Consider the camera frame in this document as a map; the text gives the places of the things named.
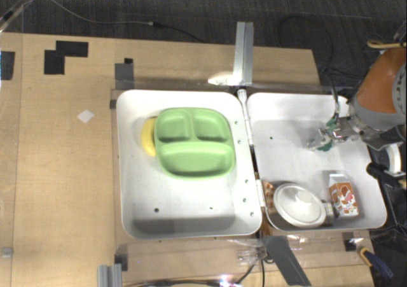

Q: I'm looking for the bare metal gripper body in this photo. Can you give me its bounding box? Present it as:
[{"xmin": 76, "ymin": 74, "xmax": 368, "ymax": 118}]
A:
[{"xmin": 329, "ymin": 116, "xmax": 367, "ymax": 143}]

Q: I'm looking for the white plastic tray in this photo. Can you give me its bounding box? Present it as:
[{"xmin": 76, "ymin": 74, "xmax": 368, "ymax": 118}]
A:
[
  {"xmin": 246, "ymin": 92, "xmax": 389, "ymax": 233},
  {"xmin": 115, "ymin": 88, "xmax": 263, "ymax": 241}
]

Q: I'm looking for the orange and white carton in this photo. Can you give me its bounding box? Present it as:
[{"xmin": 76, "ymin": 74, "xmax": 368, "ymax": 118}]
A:
[{"xmin": 328, "ymin": 172, "xmax": 360, "ymax": 218}]

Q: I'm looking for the small silver can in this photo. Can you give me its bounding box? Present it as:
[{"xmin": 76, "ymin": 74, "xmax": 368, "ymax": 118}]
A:
[{"xmin": 321, "ymin": 201, "xmax": 336, "ymax": 226}]

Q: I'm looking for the green divided plate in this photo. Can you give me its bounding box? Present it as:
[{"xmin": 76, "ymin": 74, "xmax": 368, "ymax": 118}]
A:
[{"xmin": 153, "ymin": 107, "xmax": 237, "ymax": 181}]

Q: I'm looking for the yellow banana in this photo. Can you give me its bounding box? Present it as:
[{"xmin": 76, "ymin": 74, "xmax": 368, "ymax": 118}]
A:
[{"xmin": 140, "ymin": 116, "xmax": 158, "ymax": 158}]

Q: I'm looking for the pale wood board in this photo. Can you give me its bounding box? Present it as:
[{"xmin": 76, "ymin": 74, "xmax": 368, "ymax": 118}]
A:
[{"xmin": 0, "ymin": 32, "xmax": 375, "ymax": 287}]

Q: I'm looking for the black cylinder on white bracket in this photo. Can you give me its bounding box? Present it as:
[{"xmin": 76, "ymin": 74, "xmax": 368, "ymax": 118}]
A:
[{"xmin": 366, "ymin": 143, "xmax": 406, "ymax": 185}]

